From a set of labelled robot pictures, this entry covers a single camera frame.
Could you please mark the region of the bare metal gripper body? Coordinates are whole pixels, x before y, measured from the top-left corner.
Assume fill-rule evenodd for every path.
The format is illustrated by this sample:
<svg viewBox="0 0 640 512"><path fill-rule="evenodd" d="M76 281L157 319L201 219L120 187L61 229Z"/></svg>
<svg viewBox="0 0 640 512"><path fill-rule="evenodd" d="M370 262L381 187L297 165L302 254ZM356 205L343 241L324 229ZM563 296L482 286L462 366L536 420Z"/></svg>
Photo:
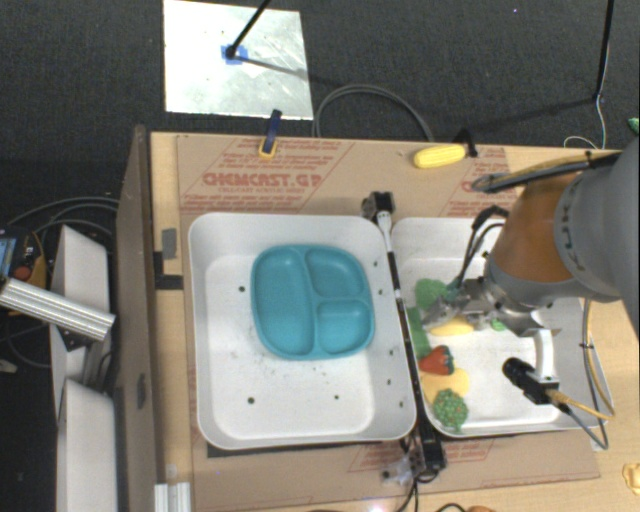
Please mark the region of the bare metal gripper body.
<svg viewBox="0 0 640 512"><path fill-rule="evenodd" d="M460 314L474 326L489 327L499 321L517 337L533 337L543 329L534 310L512 301L504 291L483 277L463 281L458 295Z"/></svg>

